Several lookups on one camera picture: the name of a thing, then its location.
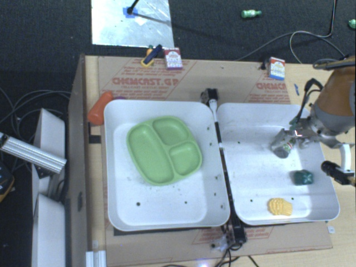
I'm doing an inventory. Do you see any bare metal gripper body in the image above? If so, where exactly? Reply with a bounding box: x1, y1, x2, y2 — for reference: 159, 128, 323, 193
289, 117, 345, 150

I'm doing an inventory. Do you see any small green and white can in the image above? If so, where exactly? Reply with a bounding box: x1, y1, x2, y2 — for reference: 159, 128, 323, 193
274, 137, 297, 159

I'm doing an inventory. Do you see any dark green broccoli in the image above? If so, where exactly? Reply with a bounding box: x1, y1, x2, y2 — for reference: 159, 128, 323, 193
290, 169, 315, 186

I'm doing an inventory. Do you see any white plastic tray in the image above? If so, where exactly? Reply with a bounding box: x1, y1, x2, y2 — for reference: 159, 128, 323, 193
216, 102, 341, 226
103, 98, 231, 232

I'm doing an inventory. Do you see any thin black and white rod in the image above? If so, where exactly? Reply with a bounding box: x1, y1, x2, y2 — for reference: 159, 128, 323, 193
209, 98, 238, 233

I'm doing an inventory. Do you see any red and white carton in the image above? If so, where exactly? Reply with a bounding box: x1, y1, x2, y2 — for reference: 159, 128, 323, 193
268, 56, 286, 81
163, 47, 184, 71

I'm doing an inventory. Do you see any yellow ridged toy food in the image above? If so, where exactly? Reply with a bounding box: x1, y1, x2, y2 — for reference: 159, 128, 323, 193
267, 197, 294, 216

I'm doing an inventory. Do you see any brown cardboard board red print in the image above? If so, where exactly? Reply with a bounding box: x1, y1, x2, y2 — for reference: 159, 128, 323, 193
97, 55, 334, 267

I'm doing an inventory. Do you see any green divided plate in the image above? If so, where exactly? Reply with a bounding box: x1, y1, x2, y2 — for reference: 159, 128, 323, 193
126, 115, 203, 186

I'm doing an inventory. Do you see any orange carrot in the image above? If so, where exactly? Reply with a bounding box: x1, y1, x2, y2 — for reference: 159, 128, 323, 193
87, 91, 115, 126

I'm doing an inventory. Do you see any black cylinder on white bracket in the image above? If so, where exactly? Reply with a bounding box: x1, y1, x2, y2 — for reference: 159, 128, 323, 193
320, 143, 356, 186

